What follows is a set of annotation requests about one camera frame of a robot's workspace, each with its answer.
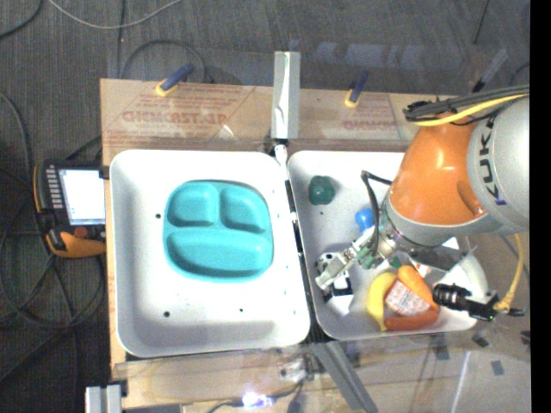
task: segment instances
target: orange carrot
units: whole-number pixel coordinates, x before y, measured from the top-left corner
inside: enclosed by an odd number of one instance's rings
[[[415,330],[428,327],[438,319],[438,312],[429,309],[413,317],[388,317],[385,326],[388,330]]]
[[[398,280],[409,287],[419,297],[426,301],[436,312],[440,311],[440,306],[432,299],[432,291],[424,282],[421,274],[411,265],[403,265],[398,268]]]

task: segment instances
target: yellow cable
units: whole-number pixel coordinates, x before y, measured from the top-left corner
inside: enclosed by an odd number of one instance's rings
[[[523,272],[523,264],[524,264],[523,242],[518,234],[515,234],[515,240],[517,240],[517,246],[518,246],[517,272],[515,273],[515,277],[513,278],[513,282],[511,283],[511,286],[509,287],[509,291],[507,291],[507,294],[501,299],[501,301],[498,301],[495,305],[493,305],[494,311],[507,313],[511,310],[511,303],[515,298],[517,285],[520,280],[521,273]]]
[[[485,108],[493,107],[497,104],[501,104],[502,102],[515,100],[515,99],[520,98],[522,96],[527,96],[527,95],[506,96],[504,98],[499,98],[497,100],[490,100],[490,101],[482,102],[481,104],[477,104],[476,106],[468,108],[467,110],[463,110],[462,112],[460,112],[458,114],[452,114],[451,116],[446,116],[445,118],[441,118],[439,120],[415,121],[415,124],[417,124],[418,126],[440,126],[442,124],[449,124],[450,122],[453,122],[455,120],[461,120],[461,119],[465,118],[466,116],[478,113],[480,110],[484,110]]]

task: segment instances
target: display screen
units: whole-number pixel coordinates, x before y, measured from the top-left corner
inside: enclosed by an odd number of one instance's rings
[[[104,225],[105,189],[98,170],[60,169],[59,179],[71,225]]]

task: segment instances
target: teal plate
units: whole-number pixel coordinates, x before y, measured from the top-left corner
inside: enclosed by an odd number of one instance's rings
[[[266,201],[235,182],[192,181],[176,188],[164,210],[163,243],[176,271],[214,282],[257,278],[274,256]]]

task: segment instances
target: dark floor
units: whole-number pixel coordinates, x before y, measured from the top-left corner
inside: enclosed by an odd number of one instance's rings
[[[123,0],[54,1],[116,26],[174,0],[125,0],[124,14]],[[476,42],[485,0],[185,0],[123,29],[85,26],[39,3],[0,0],[0,225],[9,234],[0,267],[16,302],[46,266],[27,164],[67,157],[100,135],[100,78],[160,80],[191,60],[192,82],[271,85],[274,51],[291,50],[301,52],[303,88],[348,89],[368,68],[365,90],[461,95],[498,57],[485,89],[529,82],[530,0],[489,0]],[[27,129],[29,157],[8,100]],[[98,151],[94,143],[81,156]],[[91,313],[100,271],[95,259],[59,262],[28,305],[30,319],[5,317],[13,307],[0,298],[0,411],[84,411],[84,387],[108,383],[105,299]],[[39,326],[79,311],[77,320],[91,315],[77,328]]]

